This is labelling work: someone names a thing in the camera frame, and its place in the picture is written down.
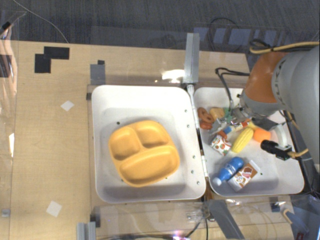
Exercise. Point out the yellow corn cob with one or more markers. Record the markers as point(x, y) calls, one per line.
point(242, 140)

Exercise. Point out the white plastic tray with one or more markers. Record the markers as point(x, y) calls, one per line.
point(105, 101)
point(270, 174)

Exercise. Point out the orange divided plate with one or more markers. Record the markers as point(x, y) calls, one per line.
point(145, 159)

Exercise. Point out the brown pretzel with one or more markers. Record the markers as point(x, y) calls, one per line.
point(203, 114)

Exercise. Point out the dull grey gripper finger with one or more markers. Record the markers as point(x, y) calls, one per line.
point(221, 122)
point(215, 129)

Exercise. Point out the brown and white carton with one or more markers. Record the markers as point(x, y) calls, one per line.
point(243, 176)

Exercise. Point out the yellow bread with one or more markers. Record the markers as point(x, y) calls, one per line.
point(217, 112)

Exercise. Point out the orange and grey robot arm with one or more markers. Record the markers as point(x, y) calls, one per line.
point(295, 84)

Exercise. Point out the orange fruit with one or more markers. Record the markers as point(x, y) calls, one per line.
point(262, 135)

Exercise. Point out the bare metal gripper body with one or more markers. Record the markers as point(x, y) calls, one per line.
point(238, 116)

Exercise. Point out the black cylinder on white bracket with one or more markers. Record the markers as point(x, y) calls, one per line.
point(271, 147)

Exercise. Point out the white carton with strawberry print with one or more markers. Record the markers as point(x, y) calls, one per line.
point(220, 146)

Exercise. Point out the red sausage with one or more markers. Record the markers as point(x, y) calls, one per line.
point(205, 125)

